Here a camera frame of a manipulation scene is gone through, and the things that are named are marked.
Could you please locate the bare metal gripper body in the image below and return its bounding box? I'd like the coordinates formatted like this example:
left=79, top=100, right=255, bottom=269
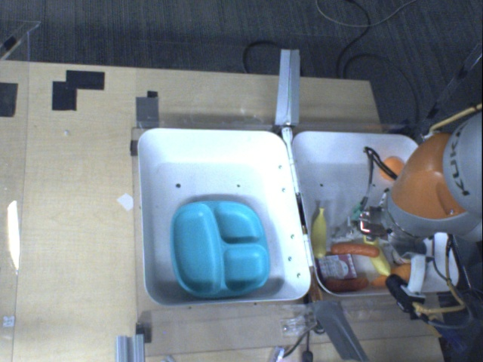
left=357, top=205, right=391, bottom=241

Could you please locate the orange sausage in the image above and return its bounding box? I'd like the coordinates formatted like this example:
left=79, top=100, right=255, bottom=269
left=330, top=241, right=380, bottom=259

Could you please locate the yellow banana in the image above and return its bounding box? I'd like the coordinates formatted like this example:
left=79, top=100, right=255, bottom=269
left=362, top=235, right=392, bottom=278
left=310, top=207, right=328, bottom=260

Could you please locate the orange carrot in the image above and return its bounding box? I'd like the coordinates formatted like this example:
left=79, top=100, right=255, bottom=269
left=371, top=263, right=412, bottom=288

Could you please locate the maroon and white carton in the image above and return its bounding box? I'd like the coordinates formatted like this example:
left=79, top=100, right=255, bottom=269
left=317, top=253, right=358, bottom=281

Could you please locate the orange round fruit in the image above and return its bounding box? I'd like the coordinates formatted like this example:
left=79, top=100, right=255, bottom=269
left=378, top=156, right=406, bottom=182

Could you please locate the brown sausage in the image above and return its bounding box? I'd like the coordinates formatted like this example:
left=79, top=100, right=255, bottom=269
left=325, top=275, right=370, bottom=293

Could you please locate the white plastic tray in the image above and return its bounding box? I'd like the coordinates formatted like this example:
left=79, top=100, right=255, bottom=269
left=291, top=130, right=462, bottom=298
left=137, top=127, right=312, bottom=308

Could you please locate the blue divided plate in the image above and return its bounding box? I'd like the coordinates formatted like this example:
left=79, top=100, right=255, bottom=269
left=170, top=200, right=272, bottom=299

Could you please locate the black cylinder on white bracket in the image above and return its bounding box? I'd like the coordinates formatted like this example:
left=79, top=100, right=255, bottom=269
left=384, top=255, right=429, bottom=313

